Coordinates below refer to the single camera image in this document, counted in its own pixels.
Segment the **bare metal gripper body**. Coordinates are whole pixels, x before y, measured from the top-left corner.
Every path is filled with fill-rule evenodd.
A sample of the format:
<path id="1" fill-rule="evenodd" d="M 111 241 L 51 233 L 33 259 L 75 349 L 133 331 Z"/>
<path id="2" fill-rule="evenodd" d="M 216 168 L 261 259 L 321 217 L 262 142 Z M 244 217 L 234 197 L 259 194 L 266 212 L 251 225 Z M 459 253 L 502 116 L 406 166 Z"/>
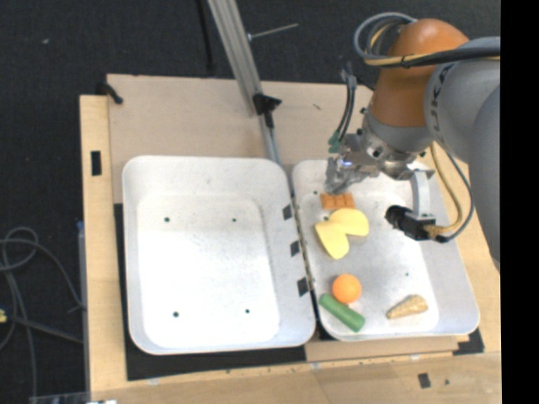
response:
<path id="1" fill-rule="evenodd" d="M 339 170 L 355 168 L 361 180 L 381 173 L 394 180 L 409 180 L 414 174 L 409 164 L 414 160 L 413 152 L 399 151 L 368 130 L 347 134 L 339 147 Z"/>

